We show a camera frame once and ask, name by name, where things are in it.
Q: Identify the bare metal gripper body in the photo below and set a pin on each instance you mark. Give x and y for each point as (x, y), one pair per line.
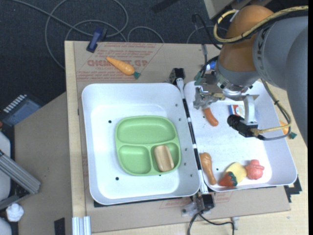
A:
(211, 86)

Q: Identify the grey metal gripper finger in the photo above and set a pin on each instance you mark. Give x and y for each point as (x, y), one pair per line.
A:
(207, 101)
(197, 101)

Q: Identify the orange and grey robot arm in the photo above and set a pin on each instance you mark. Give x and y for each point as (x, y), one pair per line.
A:
(281, 53)

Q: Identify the orange sausage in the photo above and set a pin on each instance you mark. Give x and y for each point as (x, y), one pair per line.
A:
(211, 118)

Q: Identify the white blue red carton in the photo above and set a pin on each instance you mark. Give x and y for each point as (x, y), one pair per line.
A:
(236, 109)

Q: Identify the thin black and white rod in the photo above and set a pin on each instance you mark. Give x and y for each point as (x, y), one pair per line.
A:
(192, 131)

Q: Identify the white plastic tray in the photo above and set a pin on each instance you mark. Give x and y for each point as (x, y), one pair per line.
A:
(102, 131)
(232, 146)

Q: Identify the green divided plate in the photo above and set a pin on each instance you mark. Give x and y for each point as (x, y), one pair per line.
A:
(144, 131)

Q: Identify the brown cardboard board red print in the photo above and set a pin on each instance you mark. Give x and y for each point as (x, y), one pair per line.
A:
(151, 57)

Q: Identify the tan chicken drumstick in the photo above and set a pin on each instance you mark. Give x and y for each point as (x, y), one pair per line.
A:
(207, 165)

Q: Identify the tan bread bun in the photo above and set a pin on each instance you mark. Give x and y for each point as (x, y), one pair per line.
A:
(163, 158)

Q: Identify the red strawberry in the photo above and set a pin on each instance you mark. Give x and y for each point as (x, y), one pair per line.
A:
(227, 179)

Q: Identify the orange carrot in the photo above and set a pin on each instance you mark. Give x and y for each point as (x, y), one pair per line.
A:
(284, 128)
(122, 67)

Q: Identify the black cylinder on white bracket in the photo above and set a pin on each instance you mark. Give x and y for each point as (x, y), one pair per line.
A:
(240, 126)

